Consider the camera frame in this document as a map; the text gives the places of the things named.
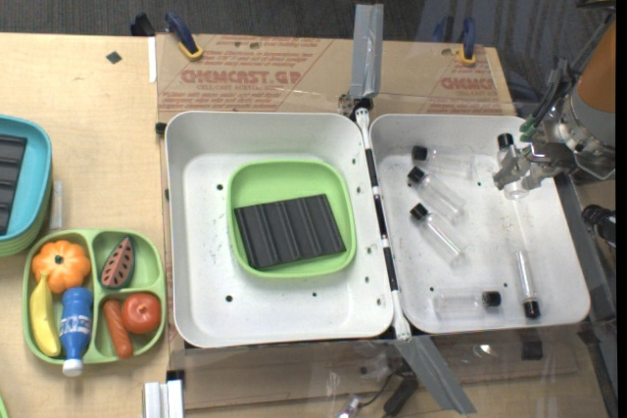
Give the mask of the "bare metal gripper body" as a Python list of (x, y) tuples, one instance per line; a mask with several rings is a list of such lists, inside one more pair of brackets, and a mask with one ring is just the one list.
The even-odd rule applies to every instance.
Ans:
[(545, 177), (581, 173), (615, 177), (615, 150), (594, 137), (574, 116), (543, 120), (531, 140), (531, 163)]

